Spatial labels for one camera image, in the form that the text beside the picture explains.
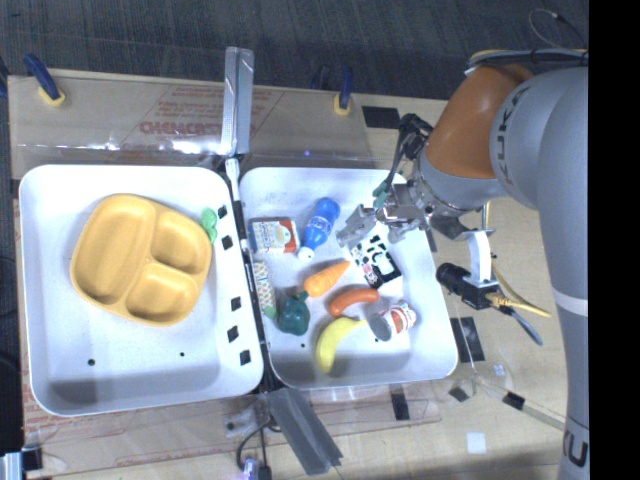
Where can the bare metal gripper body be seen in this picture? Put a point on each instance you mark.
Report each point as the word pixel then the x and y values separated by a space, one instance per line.
pixel 407 205

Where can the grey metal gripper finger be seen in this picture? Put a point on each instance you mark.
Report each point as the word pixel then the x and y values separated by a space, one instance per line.
pixel 356 225
pixel 400 232

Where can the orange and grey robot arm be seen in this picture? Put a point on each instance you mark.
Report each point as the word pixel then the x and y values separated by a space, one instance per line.
pixel 550 168

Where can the blue bottle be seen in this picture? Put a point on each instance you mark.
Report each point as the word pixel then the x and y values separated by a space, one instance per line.
pixel 320 225

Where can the black and white carton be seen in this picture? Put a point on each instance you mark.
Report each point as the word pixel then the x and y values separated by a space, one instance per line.
pixel 377 263

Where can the orange carrot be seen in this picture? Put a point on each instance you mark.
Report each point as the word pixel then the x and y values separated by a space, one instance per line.
pixel 322 280

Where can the orange sausage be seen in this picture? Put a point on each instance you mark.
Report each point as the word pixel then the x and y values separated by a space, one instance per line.
pixel 352 299

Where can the white and orange carton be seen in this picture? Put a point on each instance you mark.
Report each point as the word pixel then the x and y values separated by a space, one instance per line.
pixel 274 236

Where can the red and white can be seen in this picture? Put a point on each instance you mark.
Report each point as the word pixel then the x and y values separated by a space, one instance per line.
pixel 400 319

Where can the dark green pepper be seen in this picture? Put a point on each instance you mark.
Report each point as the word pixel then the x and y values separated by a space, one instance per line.
pixel 294 317

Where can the yellow and white packet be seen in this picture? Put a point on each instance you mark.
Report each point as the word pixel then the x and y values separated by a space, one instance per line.
pixel 263 285

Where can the yellow banana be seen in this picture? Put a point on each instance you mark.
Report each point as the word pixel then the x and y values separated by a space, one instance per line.
pixel 332 340

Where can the thin black and white rod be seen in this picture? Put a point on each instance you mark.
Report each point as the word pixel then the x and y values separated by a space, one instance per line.
pixel 238 208

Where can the white plastic tray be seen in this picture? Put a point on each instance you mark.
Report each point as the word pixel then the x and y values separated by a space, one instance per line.
pixel 415 358
pixel 130 368

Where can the light green toy leaf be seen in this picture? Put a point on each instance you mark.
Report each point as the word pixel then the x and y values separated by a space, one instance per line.
pixel 210 222

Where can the yellow divided plate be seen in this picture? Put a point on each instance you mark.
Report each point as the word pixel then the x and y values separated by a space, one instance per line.
pixel 140 260

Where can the brown cardboard board red print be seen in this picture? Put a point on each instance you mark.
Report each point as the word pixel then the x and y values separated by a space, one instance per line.
pixel 125 113

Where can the black cylinder on white bracket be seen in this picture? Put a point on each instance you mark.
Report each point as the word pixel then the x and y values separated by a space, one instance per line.
pixel 470 283

